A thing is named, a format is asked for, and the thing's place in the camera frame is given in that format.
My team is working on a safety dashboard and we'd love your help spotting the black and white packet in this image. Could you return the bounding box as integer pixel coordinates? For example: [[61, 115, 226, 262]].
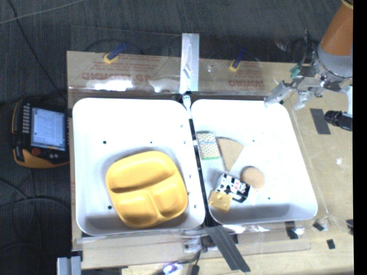
[[214, 173, 251, 203]]

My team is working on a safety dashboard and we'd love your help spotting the tan round biscuit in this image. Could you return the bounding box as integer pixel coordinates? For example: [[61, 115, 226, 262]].
[[240, 166, 266, 190]]

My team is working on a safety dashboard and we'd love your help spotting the black cylinder on white bracket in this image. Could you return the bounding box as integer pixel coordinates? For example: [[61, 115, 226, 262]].
[[324, 85, 354, 132]]

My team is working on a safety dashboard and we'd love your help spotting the white plastic tray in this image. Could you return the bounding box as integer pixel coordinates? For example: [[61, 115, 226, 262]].
[[71, 97, 207, 237], [190, 98, 319, 226]]

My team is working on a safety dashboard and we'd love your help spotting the green and white carton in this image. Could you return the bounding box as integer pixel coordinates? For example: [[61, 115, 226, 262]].
[[196, 131, 221, 161]]

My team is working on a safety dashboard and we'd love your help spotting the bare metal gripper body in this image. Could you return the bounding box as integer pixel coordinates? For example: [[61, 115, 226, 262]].
[[290, 65, 353, 97]]

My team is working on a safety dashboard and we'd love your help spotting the brown cardboard board red print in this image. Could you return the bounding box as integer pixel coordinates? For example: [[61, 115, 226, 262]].
[[66, 50, 354, 270]]

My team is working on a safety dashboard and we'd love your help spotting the yellow cheese slice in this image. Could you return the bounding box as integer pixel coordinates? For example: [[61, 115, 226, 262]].
[[208, 190, 233, 213]]

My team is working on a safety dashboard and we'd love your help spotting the brown pizza slice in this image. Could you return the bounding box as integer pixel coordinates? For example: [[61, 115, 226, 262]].
[[215, 136, 245, 172]]

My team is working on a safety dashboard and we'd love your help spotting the yellow divided plate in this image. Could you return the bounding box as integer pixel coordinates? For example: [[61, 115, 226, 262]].
[[104, 150, 189, 230]]

